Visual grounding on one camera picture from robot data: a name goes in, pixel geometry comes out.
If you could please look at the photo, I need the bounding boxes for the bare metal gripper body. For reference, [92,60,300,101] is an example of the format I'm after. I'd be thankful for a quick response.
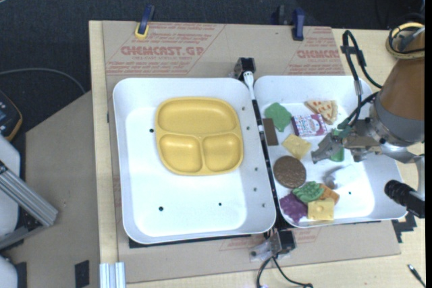
[340,117,411,165]

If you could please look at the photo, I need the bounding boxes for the green toy vegetable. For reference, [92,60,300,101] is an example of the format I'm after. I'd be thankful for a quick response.
[331,146,346,163]

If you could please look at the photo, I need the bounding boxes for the pink and white carton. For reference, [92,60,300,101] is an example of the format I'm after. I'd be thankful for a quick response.
[290,113,329,138]

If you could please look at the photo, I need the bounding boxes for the yellow cheese slice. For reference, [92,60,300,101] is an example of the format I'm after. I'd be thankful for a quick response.
[281,133,313,161]

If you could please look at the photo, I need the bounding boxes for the pizza slice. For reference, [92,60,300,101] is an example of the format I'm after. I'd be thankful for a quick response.
[304,98,339,126]

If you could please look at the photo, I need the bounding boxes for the brown round biscuit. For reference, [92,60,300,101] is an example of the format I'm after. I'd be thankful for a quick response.
[272,154,308,190]

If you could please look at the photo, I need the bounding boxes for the white plastic tray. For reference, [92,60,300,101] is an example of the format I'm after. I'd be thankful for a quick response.
[112,77,278,245]
[252,74,410,229]

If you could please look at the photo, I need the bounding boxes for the orange biscuit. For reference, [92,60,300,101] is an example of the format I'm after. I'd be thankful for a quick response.
[319,184,341,205]

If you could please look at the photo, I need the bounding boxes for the green broccoli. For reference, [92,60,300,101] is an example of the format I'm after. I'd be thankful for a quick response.
[292,180,326,204]

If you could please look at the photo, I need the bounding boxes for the brown chocolate bar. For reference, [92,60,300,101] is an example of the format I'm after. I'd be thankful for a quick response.
[261,117,280,147]

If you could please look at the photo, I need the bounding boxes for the green lettuce leaf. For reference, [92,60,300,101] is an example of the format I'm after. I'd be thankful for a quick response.
[263,102,293,133]

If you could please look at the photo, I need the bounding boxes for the yellow cheese block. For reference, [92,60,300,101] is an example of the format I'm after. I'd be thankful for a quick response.
[306,196,335,222]

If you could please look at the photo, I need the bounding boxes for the purple grapes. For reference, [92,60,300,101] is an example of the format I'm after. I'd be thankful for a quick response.
[279,192,309,224]

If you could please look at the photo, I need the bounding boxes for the thin black and white rod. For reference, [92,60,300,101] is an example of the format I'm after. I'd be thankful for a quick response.
[242,71,282,232]

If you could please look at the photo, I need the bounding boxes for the yellow divided plate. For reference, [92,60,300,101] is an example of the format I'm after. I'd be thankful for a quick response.
[154,96,245,177]

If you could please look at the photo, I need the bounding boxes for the black pen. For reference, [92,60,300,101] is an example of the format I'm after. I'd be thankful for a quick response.
[407,264,426,288]

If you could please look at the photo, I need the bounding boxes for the brown cardboard board red print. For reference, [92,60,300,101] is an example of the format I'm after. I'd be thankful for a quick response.
[101,20,403,284]

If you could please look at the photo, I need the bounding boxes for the black cylinder on white bracket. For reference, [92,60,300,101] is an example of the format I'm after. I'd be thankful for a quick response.
[383,144,426,219]

